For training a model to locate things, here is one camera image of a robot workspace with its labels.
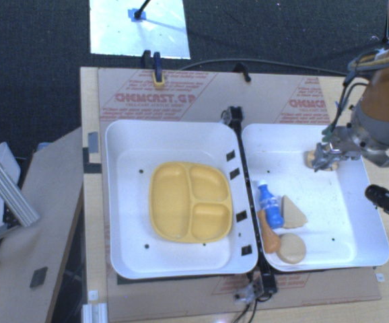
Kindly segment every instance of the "blue bottle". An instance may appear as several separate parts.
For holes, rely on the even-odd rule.
[[[267,214],[269,227],[271,229],[283,227],[284,219],[280,214],[280,207],[275,196],[268,191],[267,182],[261,180],[257,187],[260,190],[260,208]]]

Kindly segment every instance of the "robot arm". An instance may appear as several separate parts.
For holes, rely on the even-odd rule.
[[[318,143],[312,166],[315,171],[330,168],[332,163],[359,159],[361,155],[382,168],[389,167],[389,50],[363,55],[349,65],[350,74],[344,82],[344,90],[337,109],[337,117],[324,131],[324,143]],[[373,73],[366,89],[354,107],[351,121],[337,127],[354,84],[346,94],[351,81],[357,75]],[[366,196],[389,213],[389,190],[370,186]]]

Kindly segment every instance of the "black carpet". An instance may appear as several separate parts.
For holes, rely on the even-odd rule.
[[[345,72],[351,59],[380,45],[387,6],[387,0],[183,1],[192,59],[165,60],[167,69],[245,57]],[[139,67],[136,57],[91,55],[89,27],[89,0],[0,0],[0,142],[7,141],[15,155],[80,125],[81,66]],[[325,74],[255,64],[249,69]]]

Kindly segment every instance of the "black clip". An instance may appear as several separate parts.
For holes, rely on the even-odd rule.
[[[165,78],[162,72],[162,58],[159,52],[155,52],[153,56],[153,82],[154,86],[161,87],[165,84]]]
[[[142,54],[141,57],[141,67],[146,69],[146,68],[151,68],[151,51],[150,50],[145,50]]]
[[[239,63],[236,64],[233,72],[234,73],[242,73],[246,83],[249,83],[251,81],[251,77],[248,74],[248,68],[242,62],[239,62]]]

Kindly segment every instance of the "beige cookie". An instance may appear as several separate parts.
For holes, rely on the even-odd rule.
[[[295,229],[297,227],[304,226],[308,222],[305,214],[303,214],[301,210],[296,207],[296,205],[291,199],[289,199],[289,197],[287,197],[287,195],[283,196],[281,206],[283,208],[283,227],[285,229]]]
[[[280,236],[281,247],[277,256],[283,262],[296,264],[301,262],[307,254],[305,242],[298,235],[283,234]]]

